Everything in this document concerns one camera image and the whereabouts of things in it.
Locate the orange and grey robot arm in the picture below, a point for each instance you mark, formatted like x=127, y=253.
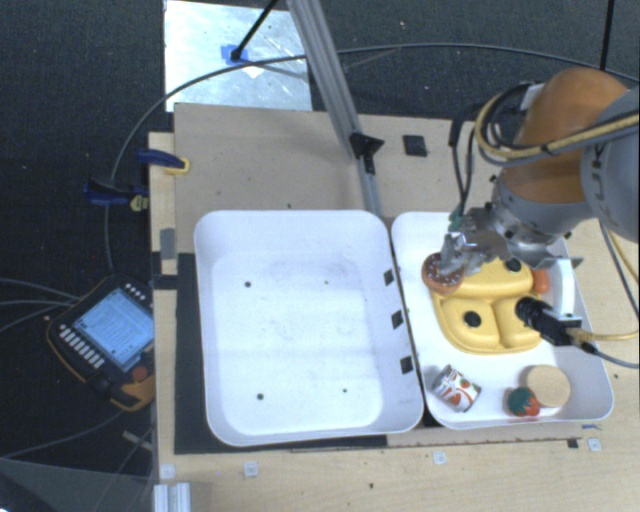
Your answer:
x=560, y=125

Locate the white plastic tray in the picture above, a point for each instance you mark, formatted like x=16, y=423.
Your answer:
x=295, y=330
x=500, y=372

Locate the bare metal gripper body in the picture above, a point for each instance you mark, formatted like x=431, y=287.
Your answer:
x=520, y=242

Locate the white and orange can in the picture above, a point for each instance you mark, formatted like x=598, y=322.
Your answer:
x=456, y=389

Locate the orange carrot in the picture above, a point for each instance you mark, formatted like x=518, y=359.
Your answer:
x=540, y=281

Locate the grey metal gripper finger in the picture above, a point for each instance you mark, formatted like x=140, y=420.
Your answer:
x=470, y=261
x=448, y=255

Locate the brown sprinkled doughnut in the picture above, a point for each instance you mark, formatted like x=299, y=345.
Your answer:
x=439, y=282

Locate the brown cardboard board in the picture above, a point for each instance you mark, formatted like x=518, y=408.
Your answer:
x=280, y=165

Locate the yellow divided plate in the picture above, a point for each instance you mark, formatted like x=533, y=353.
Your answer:
x=492, y=300

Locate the black block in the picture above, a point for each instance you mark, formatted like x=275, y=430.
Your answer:
x=415, y=145

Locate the beige round biscuit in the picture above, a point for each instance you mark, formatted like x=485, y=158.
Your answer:
x=547, y=385

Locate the red strawberry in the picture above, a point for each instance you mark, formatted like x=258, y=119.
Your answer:
x=523, y=401

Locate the black cylinder on white bracket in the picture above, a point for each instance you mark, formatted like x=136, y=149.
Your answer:
x=542, y=316

